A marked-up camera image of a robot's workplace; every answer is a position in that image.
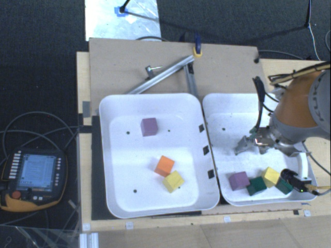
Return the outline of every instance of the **blue clamp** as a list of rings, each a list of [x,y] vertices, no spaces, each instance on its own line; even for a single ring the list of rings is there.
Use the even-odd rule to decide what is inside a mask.
[[[194,35],[194,41],[195,41],[195,46],[193,48],[193,55],[194,57],[199,58],[202,56],[202,50],[201,50],[201,36],[198,32],[196,32]]]
[[[114,7],[115,14],[116,14],[118,17],[122,18],[122,17],[126,17],[127,15],[129,15],[129,14],[128,14],[128,11],[124,11],[124,13],[121,13],[121,12],[119,11],[119,8],[120,8],[120,6],[116,6],[116,7]]]

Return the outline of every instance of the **red button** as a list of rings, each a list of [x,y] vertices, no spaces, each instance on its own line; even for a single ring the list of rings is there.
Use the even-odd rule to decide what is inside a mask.
[[[14,192],[11,193],[11,197],[12,197],[13,199],[20,199],[20,197],[21,197],[21,192],[18,191],[18,190],[16,190],[16,191],[14,191]]]

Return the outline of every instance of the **cube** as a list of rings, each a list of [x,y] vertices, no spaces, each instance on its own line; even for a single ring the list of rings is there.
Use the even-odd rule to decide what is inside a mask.
[[[168,176],[171,173],[171,169],[174,166],[175,162],[168,157],[161,156],[154,172],[161,176]]]
[[[277,171],[273,170],[271,167],[268,167],[262,172],[263,181],[268,188],[275,186],[278,182],[279,177],[280,174]]]
[[[172,172],[162,182],[170,193],[179,188],[184,180],[177,171]]]
[[[229,177],[230,186],[233,191],[250,185],[246,172],[235,173]]]
[[[285,195],[289,194],[293,190],[293,187],[282,178],[279,178],[276,188],[278,188]]]
[[[158,130],[156,118],[144,118],[140,127],[143,137],[156,135]]]
[[[265,185],[263,178],[261,176],[250,179],[249,182],[250,185],[246,188],[250,196],[260,193],[263,190],[267,189],[267,186]]]

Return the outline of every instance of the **dark green block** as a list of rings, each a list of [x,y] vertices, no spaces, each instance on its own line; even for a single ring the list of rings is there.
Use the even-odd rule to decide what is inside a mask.
[[[289,194],[293,190],[293,187],[282,178],[279,178],[276,188],[278,188],[285,195]]]
[[[250,185],[247,186],[247,190],[250,196],[256,194],[257,192],[261,192],[265,189],[267,189],[267,186],[265,185],[263,178],[261,176],[250,179]]]

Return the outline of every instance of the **dark background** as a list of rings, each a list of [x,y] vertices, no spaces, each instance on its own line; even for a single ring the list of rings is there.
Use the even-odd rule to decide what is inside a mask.
[[[193,41],[198,31],[204,43],[254,45],[303,59],[317,59],[309,29],[304,27],[308,0],[157,0],[161,34],[178,41],[184,32]],[[325,35],[330,30],[331,0],[313,0],[311,27],[317,52],[330,60]],[[30,111],[57,115],[77,126],[76,52],[88,51],[84,0],[0,0],[0,131],[16,116]],[[291,58],[263,53],[264,58]],[[27,116],[11,128],[40,133],[62,125],[45,115]],[[10,152],[32,136],[8,134]],[[63,131],[51,136],[60,147],[70,139]],[[33,146],[48,147],[44,142]],[[66,150],[68,186],[57,206],[38,212],[19,226],[74,228],[78,216],[77,157],[73,142]],[[0,149],[0,158],[4,155]],[[28,214],[0,211],[0,224]]]

